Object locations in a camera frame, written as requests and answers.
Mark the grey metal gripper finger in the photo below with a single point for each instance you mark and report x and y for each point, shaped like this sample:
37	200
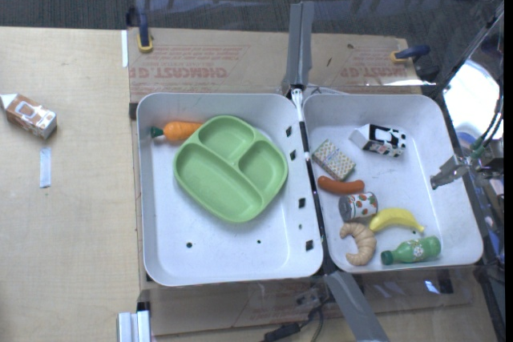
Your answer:
451	163
443	179

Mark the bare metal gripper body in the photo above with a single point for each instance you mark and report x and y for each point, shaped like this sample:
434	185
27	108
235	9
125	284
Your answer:
487	166

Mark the white plastic tray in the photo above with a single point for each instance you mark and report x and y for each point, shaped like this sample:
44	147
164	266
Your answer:
405	188
224	252

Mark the yellow banana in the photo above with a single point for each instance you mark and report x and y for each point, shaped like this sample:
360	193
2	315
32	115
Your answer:
394	218

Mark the black and white milk carton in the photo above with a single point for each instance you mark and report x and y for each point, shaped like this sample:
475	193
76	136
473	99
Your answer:
384	140

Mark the green bottle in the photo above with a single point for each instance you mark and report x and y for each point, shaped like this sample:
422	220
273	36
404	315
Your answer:
413	251

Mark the strawberry print can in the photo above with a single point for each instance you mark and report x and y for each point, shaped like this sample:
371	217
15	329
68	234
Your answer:
360	206

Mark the tan croissant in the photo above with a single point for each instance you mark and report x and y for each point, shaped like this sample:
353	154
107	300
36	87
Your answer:
364	242

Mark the red sausage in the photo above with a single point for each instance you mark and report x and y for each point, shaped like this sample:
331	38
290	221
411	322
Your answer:
340	186

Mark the patterned cream packet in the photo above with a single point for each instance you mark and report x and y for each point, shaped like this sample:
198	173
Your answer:
333	160

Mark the green divided plate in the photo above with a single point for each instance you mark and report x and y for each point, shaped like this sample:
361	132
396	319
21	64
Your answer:
224	176

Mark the brown cardboard board red print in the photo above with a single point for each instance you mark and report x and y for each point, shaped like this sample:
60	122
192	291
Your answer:
256	56

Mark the orange carrot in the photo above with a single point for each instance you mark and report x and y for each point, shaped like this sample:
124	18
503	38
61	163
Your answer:
180	131

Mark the brown and white carton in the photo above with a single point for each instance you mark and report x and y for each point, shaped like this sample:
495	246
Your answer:
32	116

